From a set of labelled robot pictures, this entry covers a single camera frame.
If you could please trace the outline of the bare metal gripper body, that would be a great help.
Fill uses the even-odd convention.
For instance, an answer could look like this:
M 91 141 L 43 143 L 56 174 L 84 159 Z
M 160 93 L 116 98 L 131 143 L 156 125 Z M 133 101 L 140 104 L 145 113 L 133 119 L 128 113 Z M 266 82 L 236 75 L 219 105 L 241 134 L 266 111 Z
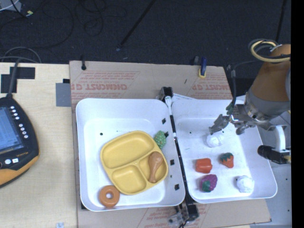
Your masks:
M 249 125 L 250 128 L 259 126 L 265 130 L 268 130 L 271 127 L 271 117 L 263 114 L 249 104 L 235 105 L 229 119 L 236 128 L 245 124 Z

